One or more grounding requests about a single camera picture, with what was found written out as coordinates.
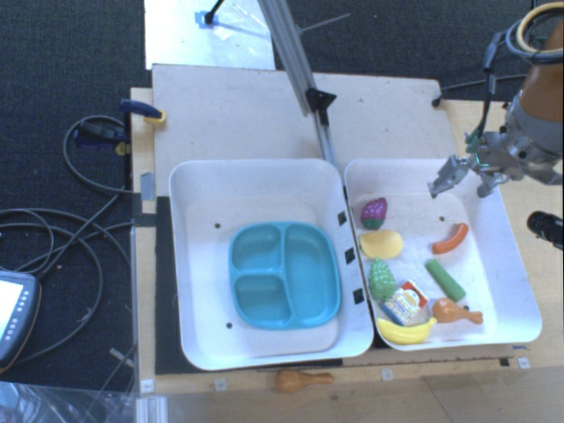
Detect white plastic tray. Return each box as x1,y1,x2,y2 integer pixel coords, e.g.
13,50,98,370
168,157,376,372
343,157,544,353

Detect orange toy sausage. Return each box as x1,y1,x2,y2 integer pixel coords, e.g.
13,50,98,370
431,222,470,256

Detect green toy cucumber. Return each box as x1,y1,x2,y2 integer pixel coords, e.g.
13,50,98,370
424,258,467,304

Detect white and red carton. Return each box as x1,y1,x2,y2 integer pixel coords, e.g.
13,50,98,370
380,279,430,328

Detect orange toy chicken drumstick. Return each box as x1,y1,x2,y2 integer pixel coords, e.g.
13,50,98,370
275,368,336,394
431,297,485,326

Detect yellow banana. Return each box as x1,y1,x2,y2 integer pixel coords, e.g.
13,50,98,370
375,315,439,346

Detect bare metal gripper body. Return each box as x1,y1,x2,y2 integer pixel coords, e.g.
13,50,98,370
467,130,564,186

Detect green toy grapes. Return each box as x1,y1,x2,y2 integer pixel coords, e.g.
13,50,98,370
367,257,398,301

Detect purple toy grapes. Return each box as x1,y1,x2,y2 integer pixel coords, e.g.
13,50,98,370
360,197,390,231

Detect pale wood flat board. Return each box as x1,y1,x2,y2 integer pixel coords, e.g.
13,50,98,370
129,86,564,396

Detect yellow toy mango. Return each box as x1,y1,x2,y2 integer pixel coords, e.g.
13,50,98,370
358,229,404,261

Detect blue divided plate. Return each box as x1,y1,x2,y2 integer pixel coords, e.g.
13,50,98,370
227,220,343,331

